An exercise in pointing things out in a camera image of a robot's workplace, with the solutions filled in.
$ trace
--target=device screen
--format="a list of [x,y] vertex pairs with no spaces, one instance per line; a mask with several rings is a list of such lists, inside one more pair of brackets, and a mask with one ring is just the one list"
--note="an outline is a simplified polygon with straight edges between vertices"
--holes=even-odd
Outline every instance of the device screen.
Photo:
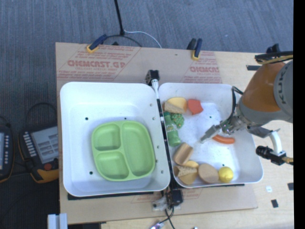
[[37,152],[43,164],[58,158],[57,126],[31,133]]
[[0,132],[0,170],[3,169],[4,133]]

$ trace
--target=orange hot dog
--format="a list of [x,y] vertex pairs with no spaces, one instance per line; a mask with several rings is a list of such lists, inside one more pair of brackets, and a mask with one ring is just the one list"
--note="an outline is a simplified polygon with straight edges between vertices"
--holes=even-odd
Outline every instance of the orange hot dog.
[[218,134],[213,137],[213,140],[223,144],[233,144],[235,142],[235,139],[233,137],[224,137]]

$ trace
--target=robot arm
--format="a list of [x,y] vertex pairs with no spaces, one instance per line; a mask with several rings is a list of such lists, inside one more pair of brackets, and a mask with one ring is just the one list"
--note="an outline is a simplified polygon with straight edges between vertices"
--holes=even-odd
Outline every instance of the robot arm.
[[[293,123],[293,58],[291,52],[257,55],[255,58],[262,66],[250,80],[246,90],[242,93],[232,88],[233,109],[231,115],[218,125],[213,125],[200,138],[203,143],[219,132],[231,135],[240,129],[265,138],[269,136],[274,150],[259,146],[256,153],[271,159],[275,164],[293,164],[293,160],[286,157],[282,150],[277,131],[270,131],[262,126],[273,120],[283,120]],[[241,94],[238,103],[235,102],[235,92]]]

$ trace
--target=cardboard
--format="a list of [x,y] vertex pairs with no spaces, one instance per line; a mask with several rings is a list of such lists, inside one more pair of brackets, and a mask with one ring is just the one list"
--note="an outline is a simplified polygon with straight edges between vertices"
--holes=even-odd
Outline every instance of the cardboard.
[[[59,91],[71,81],[145,83],[149,70],[159,70],[159,84],[222,83],[222,76],[214,52],[200,52],[198,61],[192,60],[192,51],[176,49],[138,48],[100,45],[92,54],[87,44],[56,43],[57,100]],[[67,213],[68,224],[163,216],[153,211],[152,202],[160,192],[109,198],[68,200],[62,180],[61,113],[58,112],[60,151],[60,206]],[[256,208],[257,202],[251,184],[244,186],[205,187],[183,189],[184,202],[176,215],[212,211]]]

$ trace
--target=wooden table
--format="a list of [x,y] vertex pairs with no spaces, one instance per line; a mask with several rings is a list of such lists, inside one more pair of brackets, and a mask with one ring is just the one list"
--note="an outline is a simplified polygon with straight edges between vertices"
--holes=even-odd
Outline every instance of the wooden table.
[[[56,47],[57,54],[57,74],[59,75],[60,70],[63,70],[65,59],[69,60],[75,54],[79,48],[85,48],[85,45],[80,44],[69,44],[59,43]],[[222,83],[234,85],[242,91],[246,88],[251,77],[255,73],[249,71],[246,68],[247,64],[257,65],[254,60],[254,56],[258,53],[240,53],[240,52],[213,52],[216,59],[217,67],[219,69],[219,75]],[[169,65],[173,63],[178,69],[182,68],[185,73],[184,66],[191,65],[192,59],[190,57],[190,51],[188,50],[172,50],[172,49],[147,49],[141,48],[135,52],[139,59],[132,56],[134,65],[130,67],[137,67],[139,64],[143,65],[143,69],[140,70],[139,74],[146,73],[147,69],[160,69],[162,65]],[[138,73],[134,73],[132,76],[126,75],[127,77],[138,77]],[[169,73],[164,73],[162,76],[166,82],[167,78],[170,79]],[[116,75],[115,80],[124,82],[124,78],[120,78],[121,75]],[[181,82],[181,77],[178,77],[173,82]],[[57,78],[58,87],[58,103],[60,105],[59,90],[61,86],[70,80]],[[126,82],[137,81],[136,79],[126,79]],[[59,139],[61,138],[61,118],[59,113]],[[268,129],[280,128],[279,135],[282,140],[283,150],[286,151],[287,156],[293,156],[293,124],[286,123],[283,121],[273,121],[264,126]],[[272,147],[272,142],[269,138],[261,139],[254,136],[255,144]],[[234,199],[230,198],[231,192],[234,193],[234,188],[229,188],[228,196],[221,197],[222,201],[219,200],[219,194],[215,192],[209,193],[209,198],[206,198],[209,203],[213,203],[215,200],[216,207],[208,207],[203,209],[203,212],[184,213],[184,210],[176,211],[172,217],[173,225],[176,229],[191,229],[194,227],[204,229],[224,229],[224,228],[247,228],[247,229],[258,229],[258,228],[294,228],[294,191],[293,191],[293,166],[283,164],[277,166],[272,164],[269,160],[261,158],[261,162],[264,169],[263,179],[254,184],[248,184],[245,188],[240,189],[240,194],[244,197],[240,197],[236,200],[236,206],[234,206]],[[107,205],[112,204],[111,198],[101,201],[97,199],[83,199],[83,200],[68,200],[67,191],[65,190],[62,183],[62,170],[60,172],[60,203],[61,213],[67,213],[69,224],[80,224],[89,222],[103,222],[103,214],[109,213],[109,210],[113,208],[105,208]],[[188,201],[187,207],[192,210],[192,203]],[[205,200],[202,201],[202,207],[205,207]],[[116,229],[116,228],[133,228],[133,229],[149,229],[156,222],[165,219],[165,213],[152,213],[151,211],[145,211],[147,207],[138,207],[140,209],[138,219],[128,217],[126,214],[120,217],[120,211],[111,211],[112,214],[117,216],[110,216],[110,220],[106,223],[101,224],[102,229]],[[164,229],[172,228],[170,223],[165,222]]]

